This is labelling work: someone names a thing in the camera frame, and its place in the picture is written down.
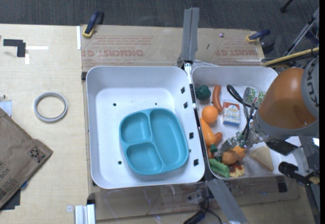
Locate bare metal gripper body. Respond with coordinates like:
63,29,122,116
236,126,269,148

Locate orange bread roll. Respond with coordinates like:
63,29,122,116
221,150,239,166

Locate pale triangular sandwich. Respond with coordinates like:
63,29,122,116
249,145,275,172

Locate orange carrot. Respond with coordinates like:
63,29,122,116
200,117,218,153

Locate green bean pods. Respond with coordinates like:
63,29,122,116
208,157,231,178

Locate yellow and red pizza slice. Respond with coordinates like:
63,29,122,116
228,161,245,178

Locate white and blue carton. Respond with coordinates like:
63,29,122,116
222,100,241,126

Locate orange fruit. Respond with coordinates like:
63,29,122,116
201,105,219,124

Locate green and white can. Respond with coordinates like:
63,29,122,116
243,86,266,108

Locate orange-red sausage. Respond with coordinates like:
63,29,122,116
212,85,224,113

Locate green broccoli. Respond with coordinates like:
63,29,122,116
194,85,212,101

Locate white plastic tray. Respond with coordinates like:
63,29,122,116
190,66,305,180
85,65,206,190

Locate blue divided plate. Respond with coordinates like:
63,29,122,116
118,108,190,176

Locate brown cardboard board red print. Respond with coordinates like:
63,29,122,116
80,24,301,221

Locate brown paper envelope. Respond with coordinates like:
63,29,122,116
0,107,54,210

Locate black cylinder on white bracket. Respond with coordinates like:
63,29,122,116
266,140,320,187

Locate white tape ring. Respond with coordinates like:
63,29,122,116
34,91,69,123

